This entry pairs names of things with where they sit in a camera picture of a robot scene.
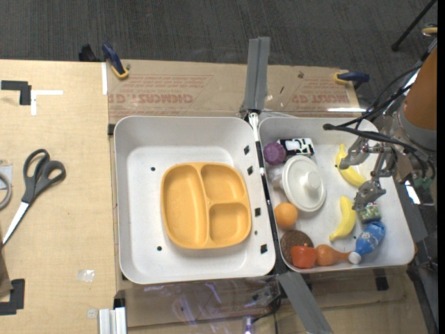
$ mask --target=orange object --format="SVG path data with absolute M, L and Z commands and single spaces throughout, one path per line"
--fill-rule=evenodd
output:
M 308 246 L 293 246 L 291 249 L 292 265 L 299 269 L 314 267 L 317 258 L 315 248 Z
M 403 102 L 403 113 L 414 126 L 437 130 L 437 47 L 419 70 Z
M 277 224 L 285 228 L 293 225 L 298 219 L 298 209 L 292 203 L 280 203 L 273 212 L 275 213 Z
M 338 261 L 348 260 L 350 254 L 350 252 L 342 253 L 337 251 L 329 245 L 318 245 L 315 251 L 317 254 L 316 264 L 318 266 L 330 266 Z
M 243 176 L 227 164 L 170 167 L 161 181 L 165 230 L 183 248 L 222 248 L 242 242 L 252 219 Z

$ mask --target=orange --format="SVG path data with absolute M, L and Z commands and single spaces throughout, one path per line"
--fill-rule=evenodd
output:
M 298 209 L 292 203 L 280 203 L 275 207 L 274 213 L 277 224 L 285 228 L 294 224 L 298 219 Z

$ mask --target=scissor blade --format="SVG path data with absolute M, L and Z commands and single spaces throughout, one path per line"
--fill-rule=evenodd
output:
M 19 225 L 21 219 L 23 218 L 23 215 L 25 215 L 26 211 L 28 210 L 29 204 L 26 202 L 21 202 L 19 209 L 17 210 L 17 213 L 15 213 L 13 221 L 11 222 L 11 225 L 9 225 L 8 231 L 5 234 L 5 237 L 3 238 L 3 245 L 6 244 L 7 240 L 10 238 L 10 236 L 13 234 L 15 229 L 17 228 L 17 225 Z

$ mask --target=scissors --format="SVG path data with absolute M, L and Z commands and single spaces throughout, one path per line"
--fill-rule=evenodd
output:
M 34 174 L 28 176 L 29 166 L 33 161 L 37 159 L 40 154 L 43 157 L 38 161 L 34 169 Z M 54 170 L 60 171 L 59 174 L 50 178 L 51 172 Z M 64 165 L 59 161 L 50 161 L 49 153 L 43 148 L 32 152 L 25 161 L 23 166 L 23 177 L 25 179 L 25 193 L 22 197 L 22 202 L 20 203 L 17 213 L 15 213 L 11 225 L 9 225 L 8 231 L 3 238 L 3 245 L 9 240 L 10 236 L 13 234 L 19 222 L 23 219 L 26 211 L 33 204 L 34 200 L 48 187 L 58 183 L 65 179 L 67 173 Z

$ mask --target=blue clamp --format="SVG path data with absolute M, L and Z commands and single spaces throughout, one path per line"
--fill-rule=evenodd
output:
M 369 81 L 369 74 L 362 72 L 334 73 L 333 78 L 338 84 L 346 84 L 348 81 L 352 81 L 354 82 L 354 88 L 358 89 L 362 83 Z
M 111 62 L 111 70 L 119 79 L 125 79 L 128 77 L 128 70 L 120 62 L 119 56 L 114 52 L 112 46 L 108 43 L 102 45 L 102 51 L 104 51 L 105 59 Z

